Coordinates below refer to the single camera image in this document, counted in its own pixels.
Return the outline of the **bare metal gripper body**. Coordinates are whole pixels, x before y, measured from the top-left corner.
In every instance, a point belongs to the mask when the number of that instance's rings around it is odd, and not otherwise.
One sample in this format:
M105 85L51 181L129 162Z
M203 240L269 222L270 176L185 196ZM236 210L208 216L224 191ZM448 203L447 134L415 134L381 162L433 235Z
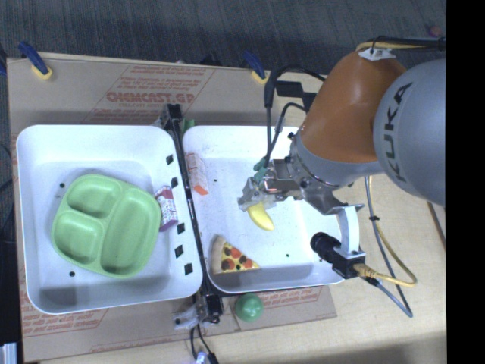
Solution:
M262 159L255 165L260 189L275 195L276 199L288 196L302 199L324 215L333 214L345 203L334 191L352 184L365 175L363 163L346 163L324 158Z

